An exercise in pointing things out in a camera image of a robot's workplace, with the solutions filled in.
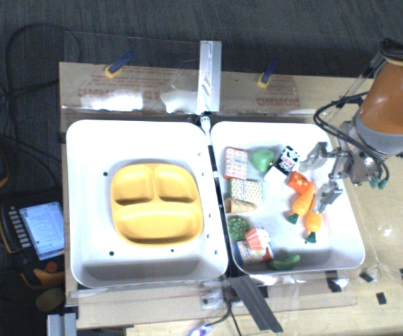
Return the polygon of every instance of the cable connector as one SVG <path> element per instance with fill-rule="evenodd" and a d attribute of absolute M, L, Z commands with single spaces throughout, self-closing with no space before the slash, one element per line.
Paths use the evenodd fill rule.
<path fill-rule="evenodd" d="M 385 186 L 388 183 L 388 179 L 382 179 L 382 181 L 379 182 L 379 184 L 377 184 L 377 186 L 379 187 L 380 190 L 383 190 L 385 188 Z"/>
<path fill-rule="evenodd" d="M 213 326 L 209 325 L 207 322 L 197 326 L 190 331 L 189 336 L 207 336 L 213 330 Z"/>
<path fill-rule="evenodd" d="M 369 181 L 369 185 L 371 186 L 371 188 L 375 189 L 379 185 L 380 181 L 381 181 L 380 178 L 371 179 Z"/>

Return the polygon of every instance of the toy carrot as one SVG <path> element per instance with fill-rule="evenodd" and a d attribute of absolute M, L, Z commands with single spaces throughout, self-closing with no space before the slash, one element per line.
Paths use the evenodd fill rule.
<path fill-rule="evenodd" d="M 309 184 L 312 184 L 312 182 L 298 171 L 292 171 L 287 179 L 287 185 L 299 195 L 307 189 Z"/>
<path fill-rule="evenodd" d="M 306 215 L 304 224 L 306 229 L 310 232 L 306 238 L 306 243 L 316 243 L 316 232 L 321 228 L 322 215 L 320 213 L 314 213 L 313 208 L 315 206 L 315 197 L 312 198 L 312 203 L 309 208 L 309 212 Z"/>
<path fill-rule="evenodd" d="M 303 216 L 309 211 L 311 206 L 313 194 L 315 192 L 314 184 L 310 184 L 308 188 L 293 202 L 293 214 L 288 217 L 288 221 L 295 224 L 299 216 Z"/>

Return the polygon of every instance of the gray carpet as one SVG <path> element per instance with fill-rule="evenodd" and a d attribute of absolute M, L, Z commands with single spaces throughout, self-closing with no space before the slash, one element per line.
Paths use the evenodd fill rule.
<path fill-rule="evenodd" d="M 55 26 L 23 30 L 6 56 L 13 33 L 36 23 Z M 0 96 L 55 80 L 58 61 L 112 61 L 124 52 L 107 43 L 116 36 L 159 39 L 143 59 L 150 66 L 197 68 L 157 46 L 216 40 L 224 71 L 261 72 L 276 58 L 277 74 L 357 77 L 382 39 L 403 44 L 403 0 L 0 0 Z M 0 201 L 60 185 L 58 98 L 57 84 L 19 94 L 10 118 L 0 99 L 0 133 L 36 148 L 0 138 L 10 169 Z M 38 293 L 12 269 L 0 247 L 0 335 L 45 335 Z"/>

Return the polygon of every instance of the screen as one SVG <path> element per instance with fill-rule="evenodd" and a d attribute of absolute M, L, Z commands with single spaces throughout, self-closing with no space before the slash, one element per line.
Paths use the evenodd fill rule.
<path fill-rule="evenodd" d="M 40 260 L 58 256 L 64 250 L 64 218 L 59 202 L 20 209 L 27 231 Z"/>

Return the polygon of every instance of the yellow divided plate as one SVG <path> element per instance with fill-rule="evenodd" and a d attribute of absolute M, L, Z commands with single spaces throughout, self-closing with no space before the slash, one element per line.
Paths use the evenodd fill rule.
<path fill-rule="evenodd" d="M 128 242 L 147 246 L 180 244 L 203 229 L 197 184 L 174 164 L 133 164 L 111 182 L 115 228 Z"/>

